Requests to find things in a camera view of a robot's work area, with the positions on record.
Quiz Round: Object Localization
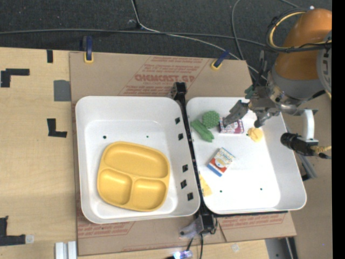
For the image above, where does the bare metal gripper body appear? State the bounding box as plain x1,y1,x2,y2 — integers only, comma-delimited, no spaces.
248,86,298,117

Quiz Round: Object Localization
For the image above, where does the black cylinder on white bracket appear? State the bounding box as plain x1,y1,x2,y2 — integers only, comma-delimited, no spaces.
280,108,319,156

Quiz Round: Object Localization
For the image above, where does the black block with thin wires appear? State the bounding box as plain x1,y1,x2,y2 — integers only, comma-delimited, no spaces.
194,213,218,235
169,81,188,101

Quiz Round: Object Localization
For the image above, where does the white plastic tray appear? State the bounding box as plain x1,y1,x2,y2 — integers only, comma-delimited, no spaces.
185,97,307,215
75,96,201,224

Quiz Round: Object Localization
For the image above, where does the white and pink carton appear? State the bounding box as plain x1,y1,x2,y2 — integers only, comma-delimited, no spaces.
217,117,245,134

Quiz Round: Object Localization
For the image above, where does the yellow divided plate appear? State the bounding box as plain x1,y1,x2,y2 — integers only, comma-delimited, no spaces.
96,141,171,213

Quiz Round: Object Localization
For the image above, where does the blue white and red carton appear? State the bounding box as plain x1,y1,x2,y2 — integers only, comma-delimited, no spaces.
206,147,236,178

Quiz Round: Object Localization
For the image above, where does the yellow round toy food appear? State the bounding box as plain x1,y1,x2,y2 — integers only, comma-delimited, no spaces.
247,127,264,143

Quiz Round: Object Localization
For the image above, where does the yellow cheese wedge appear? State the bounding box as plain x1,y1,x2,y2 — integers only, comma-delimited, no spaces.
198,172,213,197

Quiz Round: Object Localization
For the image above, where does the brown cardboard board red print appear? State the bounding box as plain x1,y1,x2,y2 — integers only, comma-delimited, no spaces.
68,51,298,256

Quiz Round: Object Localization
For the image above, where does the green broccoli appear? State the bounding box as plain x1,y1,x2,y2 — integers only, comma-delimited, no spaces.
190,110,220,143

